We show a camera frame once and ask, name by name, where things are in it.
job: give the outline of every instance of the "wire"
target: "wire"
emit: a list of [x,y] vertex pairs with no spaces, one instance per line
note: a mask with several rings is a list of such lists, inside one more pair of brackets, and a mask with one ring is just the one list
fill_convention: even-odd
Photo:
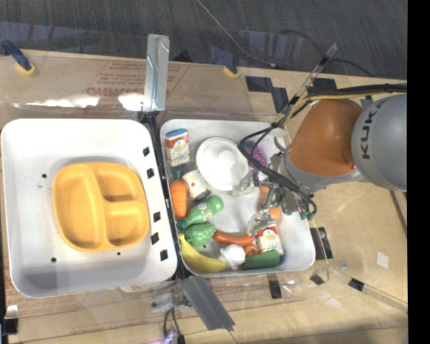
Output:
[[304,109],[304,107],[309,102],[314,102],[317,100],[348,100],[354,97],[366,96],[366,95],[377,95],[380,93],[406,93],[407,86],[406,84],[383,84],[383,85],[361,85],[358,87],[347,87],[340,88],[336,90],[328,90],[324,92],[311,93],[306,95],[305,97],[301,97],[291,108],[291,111],[288,112],[288,115],[285,116],[285,119],[282,119],[281,124],[285,124],[293,118],[297,113]]
[[170,313],[171,313],[171,310],[167,310],[166,313],[164,314],[163,334],[165,338],[167,338],[167,335],[169,334],[166,326],[167,326],[167,319],[169,318]]
[[254,136],[259,135],[259,134],[263,134],[263,136],[262,136],[262,139],[263,139],[266,134],[268,134],[270,131],[272,131],[272,129],[274,129],[276,127],[277,127],[277,125],[271,125],[268,128],[265,128],[263,130],[257,131],[255,133],[250,134],[250,135],[247,135],[245,138],[243,138],[239,142],[238,149],[252,163],[252,165],[254,167],[256,167],[259,171],[261,171],[266,176],[268,176],[271,181],[275,181],[280,186],[285,187],[288,190],[295,192],[306,203],[306,211],[309,212],[310,211],[309,205],[312,205],[312,213],[311,214],[315,215],[317,213],[317,205],[308,195],[306,195],[302,191],[302,189],[296,183],[294,183],[293,181],[284,177],[280,173],[278,173],[278,172],[276,172],[276,171],[274,171],[268,167],[264,167],[259,161],[257,161],[253,157],[253,155],[246,148],[244,148],[244,143],[248,139],[253,138]]
[[269,127],[264,129],[262,132],[263,134],[259,137],[259,139],[255,142],[255,144],[252,146],[252,149],[250,150],[250,154],[253,155],[254,150],[257,148],[258,144],[261,142],[261,140],[264,139],[264,137],[269,134],[272,130],[274,129],[274,127]]
[[167,321],[169,319],[169,315],[172,314],[173,323],[175,325],[175,329],[177,330],[177,334],[181,335],[180,327],[178,326],[176,315],[175,315],[175,306],[173,306],[170,310],[167,310],[164,314],[164,324],[163,324],[163,334],[164,337],[167,338],[169,332],[167,331]]
[[175,306],[172,307],[172,318],[173,318],[173,323],[175,324],[175,329],[177,329],[177,333],[181,335],[180,328],[178,327],[177,319],[175,317]]
[[[314,46],[314,48],[317,50],[319,55],[323,54],[322,50],[318,47],[318,45],[315,43],[315,41],[313,39],[311,39],[309,36],[307,36],[306,34],[299,32],[299,31],[295,31],[294,29],[284,29],[284,30],[279,32],[279,34],[289,34],[289,33],[295,33],[295,34],[298,34],[299,36],[301,36],[303,38],[306,38],[311,43],[311,45]],[[352,65],[352,66],[356,67],[357,69],[361,70],[362,72],[366,73],[369,77],[375,77],[375,75],[373,75],[371,72],[369,72],[364,67],[361,67],[359,64],[356,64],[356,63],[351,62],[349,60],[338,59],[338,58],[332,57],[328,61],[328,63],[330,63],[330,62],[342,62],[343,64],[349,64],[349,65]]]
[[276,67],[277,65],[273,62],[268,62],[268,61],[264,61],[263,59],[260,59],[258,57],[253,56],[252,54],[248,53],[245,49],[242,48],[242,46],[235,40],[235,38],[228,32],[228,30],[223,27],[223,25],[219,22],[219,20],[217,18],[215,18],[215,16],[210,12],[210,10],[204,5],[202,4],[202,2],[200,0],[194,0],[196,3],[198,3],[202,9],[204,9],[206,11],[206,13],[214,20],[215,23],[217,23],[219,25],[219,27],[221,28],[221,30],[225,33],[225,35],[227,35],[231,41],[233,41],[233,43],[237,46],[238,49],[240,49],[246,56],[251,57],[252,59],[258,61],[258,62],[262,62],[263,64],[269,65],[271,67]]

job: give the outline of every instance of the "green pepper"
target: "green pepper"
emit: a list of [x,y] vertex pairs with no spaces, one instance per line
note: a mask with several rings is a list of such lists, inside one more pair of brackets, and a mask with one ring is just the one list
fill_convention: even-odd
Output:
[[192,247],[200,247],[209,242],[215,232],[216,228],[213,224],[196,224],[185,230],[185,240]]

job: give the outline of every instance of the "cereal box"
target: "cereal box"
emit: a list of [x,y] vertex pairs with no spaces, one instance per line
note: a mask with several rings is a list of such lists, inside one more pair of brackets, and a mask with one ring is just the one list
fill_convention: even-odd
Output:
[[178,129],[166,133],[166,157],[175,167],[179,164],[189,162],[188,131]]

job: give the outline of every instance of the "black cable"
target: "black cable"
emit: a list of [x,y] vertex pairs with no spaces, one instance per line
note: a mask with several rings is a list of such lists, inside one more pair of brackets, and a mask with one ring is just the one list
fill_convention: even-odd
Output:
[[240,152],[250,161],[250,163],[256,167],[259,171],[261,171],[262,173],[264,173],[266,176],[269,177],[269,179],[271,181],[275,181],[277,182],[279,185],[281,185],[282,187],[287,188],[290,191],[295,192],[296,194],[299,195],[299,197],[306,202],[306,211],[309,211],[309,205],[312,205],[312,212],[313,214],[317,213],[317,205],[315,204],[315,202],[308,196],[306,195],[301,188],[294,182],[292,182],[291,180],[289,180],[288,178],[284,177],[283,175],[281,175],[280,173],[268,168],[268,167],[264,167],[259,161],[257,161],[250,153],[249,151],[244,148],[244,143],[245,141],[247,141],[248,139],[252,138],[253,136],[259,135],[261,133],[264,132],[270,132],[274,127],[270,126],[268,128],[265,128],[263,130],[257,131],[255,133],[252,133],[250,135],[247,135],[246,137],[244,137],[239,145],[238,145],[238,149],[240,150]]
[[167,335],[169,335],[169,332],[167,331],[167,319],[169,318],[169,314],[171,313],[171,310],[167,310],[164,314],[164,324],[163,324],[163,334],[164,337],[167,338]]
[[175,315],[175,306],[173,306],[170,310],[167,310],[166,313],[164,314],[163,334],[165,338],[167,338],[167,335],[169,335],[169,332],[167,331],[167,322],[170,314],[172,314],[173,323],[175,325],[175,329],[177,331],[178,336],[181,335],[180,327],[178,326],[176,315]]
[[300,113],[302,110],[304,110],[304,109],[306,108],[307,104],[308,104],[308,103],[306,102],[304,105],[302,105],[300,108],[298,108],[298,109],[295,111],[295,113],[293,113],[292,118],[293,118],[294,116],[296,116],[298,113]]
[[260,59],[250,53],[248,53],[248,51],[246,51],[245,49],[242,48],[242,46],[240,45],[240,43],[238,43],[237,40],[235,40],[235,38],[228,32],[228,30],[220,23],[220,21],[210,12],[210,10],[207,8],[207,6],[205,6],[204,4],[202,4],[202,2],[200,0],[194,0],[197,4],[199,4],[199,6],[206,11],[206,13],[214,20],[214,22],[216,24],[218,24],[218,26],[221,28],[221,30],[225,33],[225,35],[228,36],[228,38],[230,38],[230,40],[236,45],[236,47],[238,49],[241,50],[241,52],[243,54],[245,54],[246,56],[250,57],[253,60],[256,60],[258,62],[262,62],[263,64],[269,65],[270,67],[277,67],[277,64],[275,62],[268,62],[265,61],[263,59]]
[[181,335],[180,328],[178,327],[177,319],[175,317],[175,306],[172,307],[172,318],[173,318],[173,323],[175,324],[175,329],[177,329],[178,335]]
[[293,30],[293,29],[284,29],[283,31],[280,31],[279,32],[279,34],[289,34],[289,33],[295,33],[295,34],[297,34],[297,35],[299,35],[299,36],[301,36],[301,37],[304,37],[304,38],[306,38],[306,40],[307,41],[309,41],[314,47],[315,47],[315,49],[317,50],[317,52],[318,52],[318,54],[320,55],[320,56],[323,56],[323,52],[322,52],[322,50],[317,46],[317,44],[311,39],[311,38],[309,38],[308,36],[306,36],[305,34],[303,34],[303,33],[301,33],[301,32],[299,32],[299,31],[295,31],[295,30]]
[[307,97],[324,97],[338,95],[366,95],[373,93],[406,93],[407,84],[374,84],[374,85],[359,85],[357,87],[338,88],[335,90],[324,90],[322,92],[311,93]]
[[261,142],[261,140],[263,140],[263,139],[264,139],[264,137],[265,137],[267,134],[269,134],[273,129],[274,129],[274,127],[273,127],[273,126],[271,126],[271,127],[267,128],[267,130],[266,130],[266,131],[264,131],[264,132],[263,132],[263,134],[259,137],[259,139],[255,142],[255,144],[253,145],[252,149],[250,150],[250,154],[252,154],[252,156],[253,156],[253,152],[254,152],[254,150],[257,148],[257,146],[258,146],[258,144]]
[[349,65],[352,65],[352,66],[354,66],[354,67],[356,67],[357,69],[360,69],[362,72],[364,72],[365,74],[368,74],[368,76],[369,77],[375,77],[375,75],[373,75],[371,72],[369,72],[367,69],[365,69],[364,67],[361,67],[359,64],[356,64],[356,63],[354,63],[354,62],[351,62],[351,61],[349,61],[349,60],[346,60],[346,59],[335,59],[335,58],[332,58],[332,59],[330,59],[330,61],[328,62],[328,63],[330,63],[330,62],[342,62],[343,64],[349,64]]

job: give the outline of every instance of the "gray carpet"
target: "gray carpet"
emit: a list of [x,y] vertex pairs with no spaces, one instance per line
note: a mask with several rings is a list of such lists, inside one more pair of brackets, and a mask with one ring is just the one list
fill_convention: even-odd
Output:
[[[245,51],[281,69],[312,70],[335,42],[328,72],[407,78],[408,0],[200,1]],[[0,0],[0,42],[22,48],[144,57],[149,33],[170,37],[171,58],[213,63],[221,47],[239,65],[267,66],[194,0]]]

